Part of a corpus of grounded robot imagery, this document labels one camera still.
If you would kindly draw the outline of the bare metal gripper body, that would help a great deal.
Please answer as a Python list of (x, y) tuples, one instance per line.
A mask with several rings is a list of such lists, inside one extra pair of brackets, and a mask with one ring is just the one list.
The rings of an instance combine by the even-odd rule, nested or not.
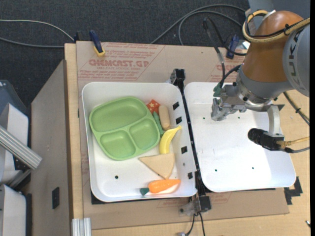
[(234, 113), (245, 112), (247, 109), (261, 111), (270, 99), (257, 96), (241, 83), (225, 85), (220, 93), (220, 111)]

